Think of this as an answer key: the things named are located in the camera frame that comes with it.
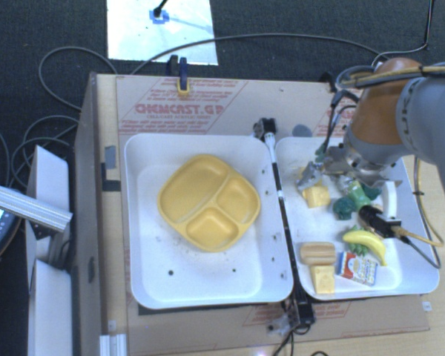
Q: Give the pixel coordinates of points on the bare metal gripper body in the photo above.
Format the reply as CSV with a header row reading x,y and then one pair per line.
x,y
359,169

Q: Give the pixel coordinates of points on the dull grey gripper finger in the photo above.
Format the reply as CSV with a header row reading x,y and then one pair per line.
x,y
345,184
309,176

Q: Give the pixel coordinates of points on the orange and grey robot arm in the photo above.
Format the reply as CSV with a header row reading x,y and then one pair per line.
x,y
426,117

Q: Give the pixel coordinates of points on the green broccoli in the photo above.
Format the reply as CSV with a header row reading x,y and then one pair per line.
x,y
359,195
344,208

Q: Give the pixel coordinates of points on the yellow cheese wedge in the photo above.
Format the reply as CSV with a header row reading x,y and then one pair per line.
x,y
323,278
317,197

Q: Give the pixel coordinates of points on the thin black and white rod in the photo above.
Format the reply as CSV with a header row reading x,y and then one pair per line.
x,y
282,202

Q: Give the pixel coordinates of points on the yellow banana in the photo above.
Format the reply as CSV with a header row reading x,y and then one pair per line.
x,y
367,239

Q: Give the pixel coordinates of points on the green leafy toy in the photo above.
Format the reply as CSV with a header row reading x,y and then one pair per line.
x,y
358,248

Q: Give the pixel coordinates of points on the brown bread loaf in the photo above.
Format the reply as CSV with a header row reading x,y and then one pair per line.
x,y
317,252

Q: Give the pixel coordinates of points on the white and orange carton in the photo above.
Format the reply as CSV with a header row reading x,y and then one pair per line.
x,y
358,269

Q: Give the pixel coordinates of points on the white plastic tray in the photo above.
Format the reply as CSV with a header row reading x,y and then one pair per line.
x,y
207,273
400,273

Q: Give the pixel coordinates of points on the yellow divided plate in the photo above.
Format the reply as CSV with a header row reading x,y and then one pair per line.
x,y
204,198

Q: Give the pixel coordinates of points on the brown cardboard board red print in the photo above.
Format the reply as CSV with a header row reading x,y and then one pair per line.
x,y
215,106

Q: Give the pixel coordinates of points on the black cylinder on white bracket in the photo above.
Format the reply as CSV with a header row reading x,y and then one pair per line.
x,y
374,219

